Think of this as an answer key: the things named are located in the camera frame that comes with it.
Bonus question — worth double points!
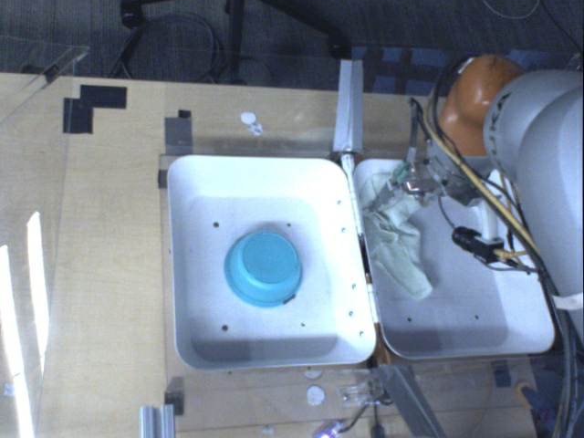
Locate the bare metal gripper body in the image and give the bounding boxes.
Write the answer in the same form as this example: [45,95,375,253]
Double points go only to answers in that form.
[407,151,481,207]

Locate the pale green cloth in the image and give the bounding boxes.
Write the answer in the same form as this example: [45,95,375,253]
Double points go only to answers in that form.
[360,171,434,301]

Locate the thin black and white rod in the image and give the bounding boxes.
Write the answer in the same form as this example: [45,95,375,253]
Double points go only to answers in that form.
[339,151,381,337]

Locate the white plastic tray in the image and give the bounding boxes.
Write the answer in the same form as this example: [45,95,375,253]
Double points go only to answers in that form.
[353,157,557,360]
[166,154,378,372]

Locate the blue bowl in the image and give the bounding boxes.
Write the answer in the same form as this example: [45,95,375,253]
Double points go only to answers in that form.
[223,230,304,309]

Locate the black office chair base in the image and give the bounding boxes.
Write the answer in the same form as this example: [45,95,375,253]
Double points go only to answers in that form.
[120,0,353,86]

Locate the black cylinder on white bracket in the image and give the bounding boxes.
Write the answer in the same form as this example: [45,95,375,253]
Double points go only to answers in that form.
[451,197,506,265]

